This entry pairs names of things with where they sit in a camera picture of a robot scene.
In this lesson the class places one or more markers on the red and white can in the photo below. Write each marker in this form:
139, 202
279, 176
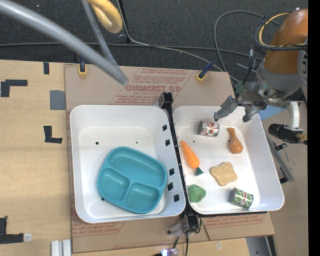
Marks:
208, 128

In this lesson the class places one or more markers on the brown toy chicken drumstick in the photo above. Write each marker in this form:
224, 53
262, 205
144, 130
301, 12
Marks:
235, 143

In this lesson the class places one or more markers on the green and white can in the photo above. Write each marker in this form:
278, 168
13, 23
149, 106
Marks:
241, 198

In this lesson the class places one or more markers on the black cylinder on white bracket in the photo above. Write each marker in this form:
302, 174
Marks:
287, 127

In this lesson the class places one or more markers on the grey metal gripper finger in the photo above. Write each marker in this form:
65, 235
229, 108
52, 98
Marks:
225, 108
250, 112

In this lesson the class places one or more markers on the green toy pear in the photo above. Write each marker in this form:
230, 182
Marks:
196, 193

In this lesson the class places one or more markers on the brown cardboard board red print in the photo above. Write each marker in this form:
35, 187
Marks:
140, 82

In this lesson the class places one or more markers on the white plastic tray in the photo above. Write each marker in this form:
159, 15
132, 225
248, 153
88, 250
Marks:
255, 160
120, 125

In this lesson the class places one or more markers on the tan toy bread slice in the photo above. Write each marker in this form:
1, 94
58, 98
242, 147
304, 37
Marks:
223, 173

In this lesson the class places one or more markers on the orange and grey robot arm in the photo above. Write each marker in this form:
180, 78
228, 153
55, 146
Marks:
285, 57

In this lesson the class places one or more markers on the blue divided plate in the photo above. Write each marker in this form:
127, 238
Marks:
131, 180

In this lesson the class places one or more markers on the orange toy carrot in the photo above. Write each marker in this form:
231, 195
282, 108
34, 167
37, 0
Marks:
190, 156

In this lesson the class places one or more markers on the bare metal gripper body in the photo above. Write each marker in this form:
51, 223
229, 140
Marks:
260, 93

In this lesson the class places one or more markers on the thin black rod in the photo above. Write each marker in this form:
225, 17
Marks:
178, 155

